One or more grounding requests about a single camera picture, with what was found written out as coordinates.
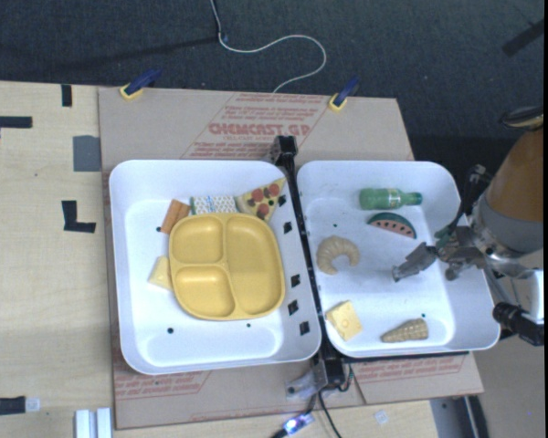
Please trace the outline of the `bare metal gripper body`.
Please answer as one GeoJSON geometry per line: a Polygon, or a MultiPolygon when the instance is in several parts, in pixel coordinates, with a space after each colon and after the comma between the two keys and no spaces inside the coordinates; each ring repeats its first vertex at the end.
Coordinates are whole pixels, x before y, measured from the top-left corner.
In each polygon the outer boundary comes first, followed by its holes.
{"type": "Polygon", "coordinates": [[[435,233],[438,258],[448,263],[451,259],[468,259],[477,269],[489,269],[494,274],[525,279],[532,269],[521,262],[524,253],[510,249],[489,230],[471,226],[445,226],[435,233]]]}

